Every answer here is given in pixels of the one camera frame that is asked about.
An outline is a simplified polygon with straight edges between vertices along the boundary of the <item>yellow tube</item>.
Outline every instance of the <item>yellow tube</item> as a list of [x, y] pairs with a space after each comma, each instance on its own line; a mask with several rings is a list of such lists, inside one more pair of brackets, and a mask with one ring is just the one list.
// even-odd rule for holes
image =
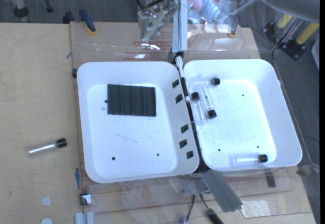
[[283, 29], [289, 23], [289, 21], [291, 20], [291, 18], [292, 18], [291, 15], [283, 14], [281, 16], [281, 18], [277, 21], [276, 25], [279, 28]]
[[318, 23], [309, 23], [309, 25], [307, 25], [306, 28], [298, 35], [296, 42], [300, 45], [303, 45], [318, 28]]

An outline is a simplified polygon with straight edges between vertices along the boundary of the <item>floor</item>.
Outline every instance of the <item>floor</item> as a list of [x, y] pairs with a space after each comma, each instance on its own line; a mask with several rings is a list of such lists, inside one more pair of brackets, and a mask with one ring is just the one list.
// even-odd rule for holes
[[[54, 12], [48, 13], [44, 0], [24, 0], [29, 9], [31, 23], [62, 23], [67, 11], [71, 11], [76, 21], [80, 20], [79, 10], [84, 9], [93, 21], [137, 22], [135, 0], [49, 0]], [[0, 22], [20, 22], [14, 17], [11, 0], [0, 0]], [[302, 166], [310, 166], [312, 174], [304, 179], [309, 191], [313, 212], [320, 223], [319, 196], [319, 68], [312, 55], [312, 46], [319, 37], [317, 30], [305, 43], [306, 51], [299, 60], [293, 60], [283, 51], [276, 58], [270, 56], [274, 44], [262, 33], [270, 22], [277, 21], [281, 13], [257, 2], [240, 13], [239, 24], [252, 28], [256, 43], [270, 63], [277, 69], [285, 88], [287, 102], [296, 123], [304, 157]], [[300, 26], [302, 30], [308, 23]]]

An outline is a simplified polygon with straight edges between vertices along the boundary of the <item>white tray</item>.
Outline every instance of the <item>white tray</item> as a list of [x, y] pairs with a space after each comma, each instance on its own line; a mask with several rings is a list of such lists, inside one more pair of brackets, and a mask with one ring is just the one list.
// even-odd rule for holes
[[[211, 169], [282, 167], [301, 160], [300, 144], [269, 63], [260, 59], [191, 61], [184, 74], [189, 93], [193, 80], [221, 80], [219, 86], [209, 88], [217, 117], [196, 122], [203, 159]], [[85, 168], [92, 180], [110, 183], [197, 169], [198, 151], [181, 84], [173, 87], [173, 82], [180, 82], [173, 65], [89, 62], [78, 69], [77, 80]], [[108, 84], [155, 87], [157, 116], [108, 114]], [[183, 99], [176, 103], [180, 94]], [[188, 130], [182, 133], [185, 125]], [[253, 160], [259, 154], [266, 154], [268, 161], [256, 164]]]

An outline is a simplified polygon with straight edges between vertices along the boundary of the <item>table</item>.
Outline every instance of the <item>table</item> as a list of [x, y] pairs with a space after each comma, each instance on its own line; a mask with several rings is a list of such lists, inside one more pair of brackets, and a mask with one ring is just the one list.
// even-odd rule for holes
[[[39, 223], [45, 217], [53, 223], [74, 223], [74, 214], [83, 211], [75, 177], [80, 157], [71, 51], [67, 24], [0, 24], [3, 224]], [[67, 147], [28, 157], [28, 146], [61, 137], [67, 139]], [[236, 211], [220, 213], [219, 217], [224, 223], [315, 223], [303, 184], [298, 179], [295, 182], [303, 213], [244, 219]], [[47, 198], [50, 204], [44, 205]], [[195, 203], [193, 211], [198, 210], [202, 205]], [[128, 212], [95, 215], [96, 224], [108, 220], [137, 223]], [[200, 216], [188, 223], [209, 222]]]

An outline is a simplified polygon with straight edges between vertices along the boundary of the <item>black cap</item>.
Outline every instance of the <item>black cap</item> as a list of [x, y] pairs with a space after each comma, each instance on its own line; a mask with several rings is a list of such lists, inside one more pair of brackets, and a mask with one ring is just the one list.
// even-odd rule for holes
[[211, 84], [213, 86], [219, 85], [220, 84], [220, 79], [219, 78], [213, 78], [213, 79], [211, 79]]
[[215, 110], [212, 109], [208, 111], [209, 118], [215, 118], [217, 116], [217, 113], [215, 113]]
[[197, 101], [197, 100], [200, 99], [199, 93], [197, 93], [197, 92], [193, 92], [193, 93], [191, 94], [191, 97], [192, 97], [192, 100], [193, 100], [193, 101]]
[[260, 163], [266, 163], [268, 161], [268, 156], [266, 154], [260, 154], [258, 156], [258, 161]]
[[67, 141], [65, 138], [58, 139], [56, 140], [56, 145], [58, 148], [65, 147], [67, 146]]

